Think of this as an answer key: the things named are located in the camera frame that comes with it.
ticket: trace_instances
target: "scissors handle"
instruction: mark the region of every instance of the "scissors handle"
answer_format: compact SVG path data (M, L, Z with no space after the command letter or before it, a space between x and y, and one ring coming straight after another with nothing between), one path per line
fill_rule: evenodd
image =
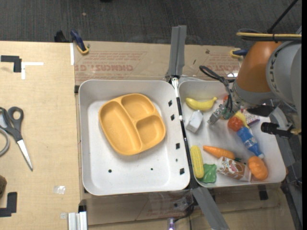
M19 112L20 116L19 118L14 118L14 113L15 112ZM17 107L17 106L12 106L9 110L8 110L8 115L9 118L11 120L11 122L14 125L14 128L17 129L19 131L19 133L21 132L21 122L24 119L24 111Z
M11 107L10 109L11 110L11 116L13 115L13 113L15 112L15 108L16 107ZM24 117L24 112L21 110L21 113L20 113L20 117L18 119L15 119L13 116L12 116L12 119L8 113L8 111L3 108L3 107L0 107L0 113L3 114L3 118L4 118L4 121L6 123L6 127L3 127L0 125L0 128L4 129L6 132L10 133L12 136L14 136L14 139L15 141L19 141L21 139L23 139L21 133L20 133L20 126L21 126L21 120L23 119ZM15 125L15 123L17 122L17 126L19 126L19 130L17 130L16 128L14 128L11 124L11 122L13 123L13 125Z

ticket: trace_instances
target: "gray floor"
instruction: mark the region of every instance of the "gray floor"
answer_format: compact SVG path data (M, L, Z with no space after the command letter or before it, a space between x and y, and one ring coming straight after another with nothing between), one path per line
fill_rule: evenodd
M86 41L169 44L172 26L181 24L188 28L186 44L248 49L252 43L237 37L238 29L266 32L292 1L0 0L0 40L53 42L56 32L62 30L71 41L70 31L75 29ZM301 25L299 0L273 32L295 33ZM296 229L301 229L295 216L297 198L288 198Z

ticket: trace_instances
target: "scissors blade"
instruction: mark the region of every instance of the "scissors blade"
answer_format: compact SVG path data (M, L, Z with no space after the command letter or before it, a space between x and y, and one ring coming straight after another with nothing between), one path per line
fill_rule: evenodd
M17 141L18 145L19 145L19 148L24 156L24 159L25 161L27 162L29 168L31 171L33 171L33 167L32 167L32 163L30 161L30 157L29 157L29 154L28 154L28 151L27 151L27 148L25 147L25 143L24 143L24 140L21 139L19 141Z

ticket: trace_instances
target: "wooden table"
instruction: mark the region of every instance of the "wooden table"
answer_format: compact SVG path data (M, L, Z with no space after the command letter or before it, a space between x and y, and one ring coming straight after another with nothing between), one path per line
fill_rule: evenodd
M67 220L63 213L78 212L80 202L71 44L3 41L0 55L15 55L23 62L44 64L26 66L22 80L21 73L13 72L13 63L0 62L0 106L6 109L18 106L24 110L22 135L33 164L30 171L18 145L10 137L11 146L0 157L0 175L7 180L0 207L6 207L9 192L17 192L17 212L0 218L0 229L65 230ZM0 136L1 146L4 146L3 141ZM65 186L64 194L54 192L54 187L60 185ZM295 229L284 194L279 188L269 192L274 195L275 203L264 208L265 202L253 209L247 207L248 210L242 210L241 206L238 211L234 203L220 200L218 206L230 229ZM192 229L210 228L199 210L190 219ZM151 230L166 228L166 223L165 219L159 219L90 226L89 229ZM177 229L189 229L189 218L178 221Z

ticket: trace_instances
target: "blue bottle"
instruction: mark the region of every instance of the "blue bottle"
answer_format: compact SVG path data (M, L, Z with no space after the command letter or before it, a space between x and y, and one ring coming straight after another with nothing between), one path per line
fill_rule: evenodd
M249 129L246 127L240 128L237 132L237 135L241 138L244 143L244 146L256 156L263 159L264 154L259 151L258 143L253 135L250 133Z

